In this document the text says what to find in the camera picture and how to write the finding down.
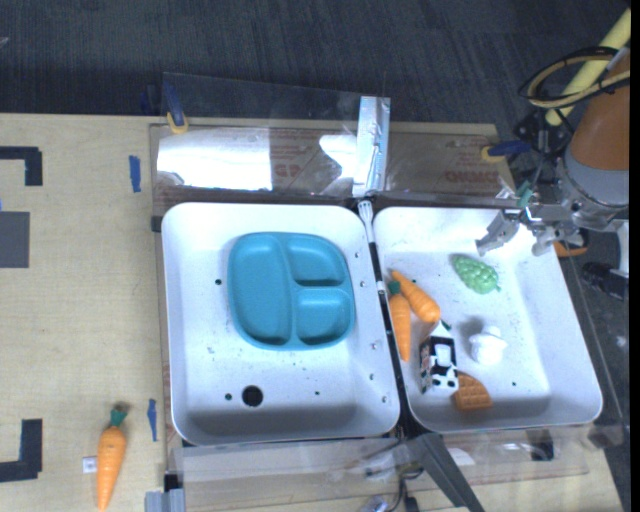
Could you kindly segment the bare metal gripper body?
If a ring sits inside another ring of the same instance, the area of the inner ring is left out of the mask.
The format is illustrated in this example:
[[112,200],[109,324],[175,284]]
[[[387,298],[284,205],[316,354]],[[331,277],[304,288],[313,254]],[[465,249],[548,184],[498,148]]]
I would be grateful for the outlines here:
[[562,202],[530,202],[523,210],[521,222],[534,234],[535,230],[553,228],[556,241],[568,241],[580,230],[612,231],[629,217],[625,207],[609,207],[587,199],[569,199]]

